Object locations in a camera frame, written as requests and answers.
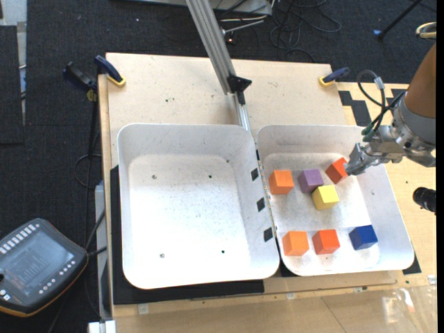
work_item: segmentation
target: black bracket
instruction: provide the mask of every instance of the black bracket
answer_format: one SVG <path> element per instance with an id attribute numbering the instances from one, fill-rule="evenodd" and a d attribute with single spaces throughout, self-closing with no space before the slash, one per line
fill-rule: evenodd
<path id="1" fill-rule="evenodd" d="M 251 85 L 251 80 L 241 78 L 240 76 L 229 75 L 228 85 L 232 93 L 237 93 L 237 99 L 241 105 L 245 105 L 244 91 Z"/>

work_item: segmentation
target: block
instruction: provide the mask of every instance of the block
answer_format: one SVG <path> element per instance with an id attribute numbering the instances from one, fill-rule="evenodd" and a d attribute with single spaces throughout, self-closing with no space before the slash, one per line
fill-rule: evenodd
<path id="1" fill-rule="evenodd" d="M 336 193 L 334 185 L 323 185 L 311 193 L 314 206 L 317 210 L 326 210 L 332 208 L 339 202 L 339 196 Z"/>
<path id="2" fill-rule="evenodd" d="M 291 170 L 274 170 L 268 184 L 273 195 L 287 195 L 294 188 Z"/>
<path id="3" fill-rule="evenodd" d="M 344 164 L 347 162 L 344 157 L 338 159 L 337 161 L 333 162 L 325 171 L 325 173 L 328 175 L 328 177 L 331 179 L 332 182 L 337 184 L 342 179 L 347 178 L 348 174 L 344 169 Z"/>
<path id="4" fill-rule="evenodd" d="M 349 234 L 355 250 L 370 248 L 377 243 L 377 237 L 372 225 L 362 225 L 356 227 Z"/>
<path id="5" fill-rule="evenodd" d="M 309 250 L 307 232 L 291 230 L 282 238 L 285 255 L 301 256 Z"/>
<path id="6" fill-rule="evenodd" d="M 303 170 L 298 176 L 298 182 L 304 194 L 311 194 L 318 187 L 324 185 L 319 169 Z"/>
<path id="7" fill-rule="evenodd" d="M 317 255 L 332 254 L 341 247 L 336 230 L 319 230 L 311 239 Z"/>

